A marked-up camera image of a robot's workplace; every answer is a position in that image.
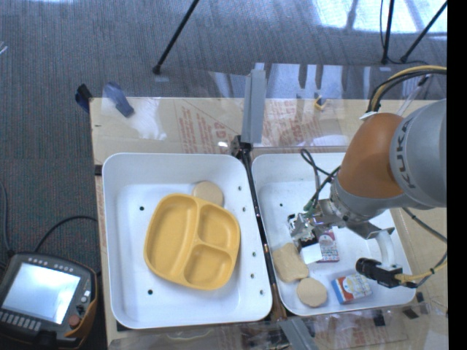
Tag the red and white carton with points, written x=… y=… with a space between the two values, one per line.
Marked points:
x=328 y=248

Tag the black cylinder on white bracket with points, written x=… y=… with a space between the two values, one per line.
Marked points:
x=379 y=271

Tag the brown cardboard board red print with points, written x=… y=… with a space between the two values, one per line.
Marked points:
x=204 y=126

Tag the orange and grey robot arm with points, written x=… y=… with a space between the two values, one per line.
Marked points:
x=376 y=159

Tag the yellow divided plate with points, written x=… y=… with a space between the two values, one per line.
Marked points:
x=171 y=239

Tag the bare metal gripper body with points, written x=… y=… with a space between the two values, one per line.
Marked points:
x=317 y=219

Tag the red blue white carton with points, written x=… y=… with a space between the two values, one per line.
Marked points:
x=352 y=288

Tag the white box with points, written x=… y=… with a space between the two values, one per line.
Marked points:
x=311 y=255

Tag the tan round biscuit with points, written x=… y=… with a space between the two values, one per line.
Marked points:
x=208 y=191
x=312 y=292

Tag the tan bread slice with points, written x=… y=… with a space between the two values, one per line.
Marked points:
x=289 y=264

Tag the white plastic tray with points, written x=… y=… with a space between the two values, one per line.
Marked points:
x=131 y=268
x=277 y=181

